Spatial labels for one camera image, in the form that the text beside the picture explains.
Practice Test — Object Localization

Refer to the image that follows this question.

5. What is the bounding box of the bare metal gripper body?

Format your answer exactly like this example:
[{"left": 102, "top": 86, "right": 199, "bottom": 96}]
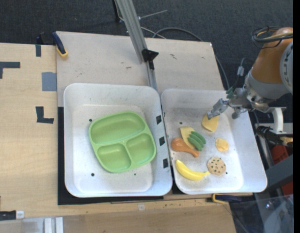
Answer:
[{"left": 228, "top": 87, "right": 272, "bottom": 113}]

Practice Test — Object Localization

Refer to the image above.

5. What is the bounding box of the yellow cheese slice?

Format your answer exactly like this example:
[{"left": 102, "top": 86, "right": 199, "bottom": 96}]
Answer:
[{"left": 201, "top": 113, "right": 220, "bottom": 133}]

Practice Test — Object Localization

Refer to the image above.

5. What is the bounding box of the small yellow chip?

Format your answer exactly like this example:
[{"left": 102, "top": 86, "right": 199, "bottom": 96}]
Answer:
[{"left": 215, "top": 137, "right": 230, "bottom": 152}]

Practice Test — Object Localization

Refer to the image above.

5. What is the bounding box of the green pea pod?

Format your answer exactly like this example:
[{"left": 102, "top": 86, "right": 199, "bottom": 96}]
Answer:
[{"left": 187, "top": 131, "right": 207, "bottom": 152}]

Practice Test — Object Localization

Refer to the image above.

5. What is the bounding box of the pale yellow wedge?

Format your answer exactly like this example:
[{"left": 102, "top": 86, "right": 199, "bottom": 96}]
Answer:
[{"left": 179, "top": 126, "right": 197, "bottom": 150}]

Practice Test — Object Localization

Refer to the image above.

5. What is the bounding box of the orange chicken drumstick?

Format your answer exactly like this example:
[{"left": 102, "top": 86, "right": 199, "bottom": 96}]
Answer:
[{"left": 170, "top": 137, "right": 200, "bottom": 158}]

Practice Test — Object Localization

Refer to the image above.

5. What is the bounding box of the white plastic tray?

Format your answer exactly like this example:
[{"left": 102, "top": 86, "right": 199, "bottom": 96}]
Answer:
[
  {"left": 63, "top": 82, "right": 173, "bottom": 199},
  {"left": 160, "top": 88, "right": 268, "bottom": 196}
]

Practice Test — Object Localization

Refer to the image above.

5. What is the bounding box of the tan chocolate chip biscuit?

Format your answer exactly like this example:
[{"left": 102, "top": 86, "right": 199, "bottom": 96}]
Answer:
[{"left": 206, "top": 156, "right": 227, "bottom": 176}]

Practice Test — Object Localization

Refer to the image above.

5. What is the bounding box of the yellow banana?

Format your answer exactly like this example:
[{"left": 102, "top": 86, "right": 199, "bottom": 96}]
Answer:
[{"left": 175, "top": 159, "right": 211, "bottom": 182}]

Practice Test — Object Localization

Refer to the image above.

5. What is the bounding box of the green divided plate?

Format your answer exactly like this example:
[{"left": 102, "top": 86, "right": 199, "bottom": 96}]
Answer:
[{"left": 88, "top": 110, "right": 158, "bottom": 174}]

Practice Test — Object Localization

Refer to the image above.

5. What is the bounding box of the black cylinder on white bracket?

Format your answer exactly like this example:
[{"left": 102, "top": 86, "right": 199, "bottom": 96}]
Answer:
[{"left": 255, "top": 106, "right": 294, "bottom": 147}]

